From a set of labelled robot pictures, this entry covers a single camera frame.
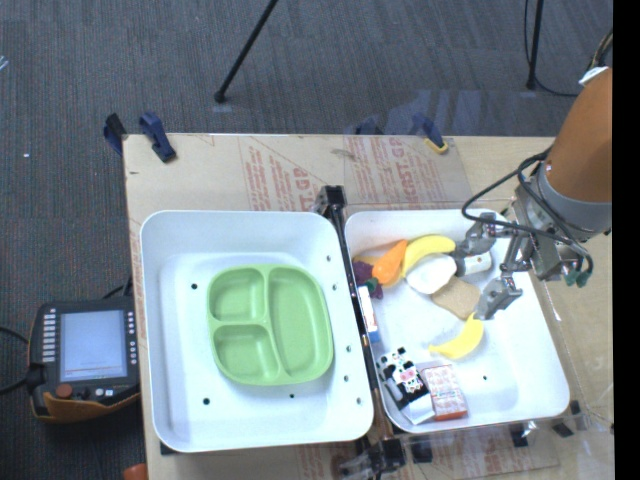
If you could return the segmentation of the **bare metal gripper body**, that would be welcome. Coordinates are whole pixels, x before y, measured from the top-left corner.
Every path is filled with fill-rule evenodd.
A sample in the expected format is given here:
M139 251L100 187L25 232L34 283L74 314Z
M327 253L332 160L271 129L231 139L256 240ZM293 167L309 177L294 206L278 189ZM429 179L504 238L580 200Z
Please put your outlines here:
M538 194L529 186L518 186L513 202L515 223L524 235L520 256L536 277L544 281L576 282L581 269L581 255L568 243L552 215L538 202Z

